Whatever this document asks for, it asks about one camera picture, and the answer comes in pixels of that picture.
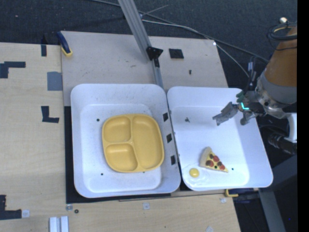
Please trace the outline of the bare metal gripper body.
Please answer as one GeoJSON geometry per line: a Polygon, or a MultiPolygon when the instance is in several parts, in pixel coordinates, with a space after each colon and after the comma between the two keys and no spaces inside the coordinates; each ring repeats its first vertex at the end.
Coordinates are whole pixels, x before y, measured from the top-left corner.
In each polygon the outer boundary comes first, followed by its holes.
{"type": "Polygon", "coordinates": [[[277,119],[286,119],[290,113],[283,109],[286,104],[272,98],[262,85],[257,85],[255,90],[239,93],[239,111],[254,112],[257,116],[270,115],[277,119]]]}

